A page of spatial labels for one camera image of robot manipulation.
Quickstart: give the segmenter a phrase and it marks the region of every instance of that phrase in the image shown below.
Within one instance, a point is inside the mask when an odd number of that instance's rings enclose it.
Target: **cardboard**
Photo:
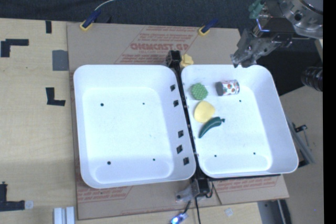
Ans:
[[[80,176],[73,75],[82,65],[164,64],[169,50],[190,55],[195,64],[231,64],[230,54],[239,41],[237,29],[212,28],[206,36],[197,27],[94,24],[84,32],[79,23],[67,24],[72,128],[75,151],[78,219],[183,210],[175,193],[189,180],[93,189]],[[215,195],[200,207],[287,198],[283,176],[240,178],[214,182]]]

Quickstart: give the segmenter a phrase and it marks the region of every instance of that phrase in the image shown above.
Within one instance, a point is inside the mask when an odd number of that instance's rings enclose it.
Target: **dark green chili pepper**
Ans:
[[[209,131],[213,127],[220,126],[222,122],[225,122],[225,119],[221,119],[220,117],[215,117],[207,121],[199,132],[199,138],[201,138],[207,131]]]

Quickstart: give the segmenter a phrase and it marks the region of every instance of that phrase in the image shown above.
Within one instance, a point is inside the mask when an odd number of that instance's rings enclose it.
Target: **black cylinder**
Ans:
[[[323,91],[323,68],[308,67],[301,74],[301,82],[313,87],[317,91]]]

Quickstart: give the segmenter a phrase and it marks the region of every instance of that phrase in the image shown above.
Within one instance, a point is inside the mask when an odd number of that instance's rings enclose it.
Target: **white tray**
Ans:
[[[174,72],[86,65],[74,74],[80,171],[93,188],[176,181],[196,169]]]
[[[236,79],[239,94],[218,96],[217,81]],[[182,81],[201,170],[212,178],[285,174],[298,166],[298,156],[270,72],[262,66],[192,65]],[[198,138],[202,123],[195,121],[199,101],[190,93],[200,82],[209,95],[213,115],[225,119]]]

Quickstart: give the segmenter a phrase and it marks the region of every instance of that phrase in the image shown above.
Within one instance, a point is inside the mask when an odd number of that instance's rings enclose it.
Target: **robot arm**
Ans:
[[[244,30],[231,55],[235,67],[255,65],[261,56],[296,38],[323,38],[323,0],[256,0],[249,11],[256,27]]]

